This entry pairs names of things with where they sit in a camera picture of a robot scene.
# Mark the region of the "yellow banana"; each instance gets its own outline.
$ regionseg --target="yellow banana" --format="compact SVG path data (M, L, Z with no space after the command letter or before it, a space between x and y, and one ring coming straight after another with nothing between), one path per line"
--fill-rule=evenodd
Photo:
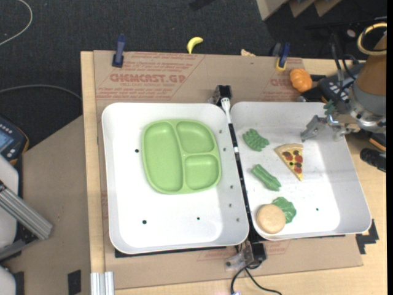
M192 49L194 48L195 45L200 44L201 42L203 42L203 39L200 37L193 37L189 40L189 42L187 43L187 50L189 53L192 52Z

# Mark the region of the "blue clamp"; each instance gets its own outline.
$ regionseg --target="blue clamp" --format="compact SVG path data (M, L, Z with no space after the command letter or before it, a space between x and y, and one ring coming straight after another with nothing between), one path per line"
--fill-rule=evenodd
M288 54L289 54L289 43L286 42L284 44L284 47L282 48L282 52L280 57L277 60L277 64L276 64L276 70L277 71L284 71L287 65L287 58L288 58Z
M123 51L125 47L125 36L120 34L117 38L116 53L113 56L112 66L121 68L123 66Z

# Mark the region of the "green plate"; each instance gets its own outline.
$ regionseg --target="green plate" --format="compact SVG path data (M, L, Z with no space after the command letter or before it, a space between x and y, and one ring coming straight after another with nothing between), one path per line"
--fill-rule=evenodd
M160 120L146 126L142 158L150 185L164 194L207 190L221 177L216 139L195 120Z

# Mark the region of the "toy orange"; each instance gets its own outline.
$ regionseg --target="toy orange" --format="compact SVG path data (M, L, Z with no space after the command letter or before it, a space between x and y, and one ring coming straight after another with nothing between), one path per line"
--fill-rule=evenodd
M313 86L313 80L309 73L303 68L292 69L289 73L292 86L300 93L309 90Z

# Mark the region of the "toy pizza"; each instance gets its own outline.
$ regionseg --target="toy pizza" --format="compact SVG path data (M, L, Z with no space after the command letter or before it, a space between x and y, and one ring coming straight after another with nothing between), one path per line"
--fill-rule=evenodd
M295 176L303 180L303 145L298 143L284 144L274 149Z

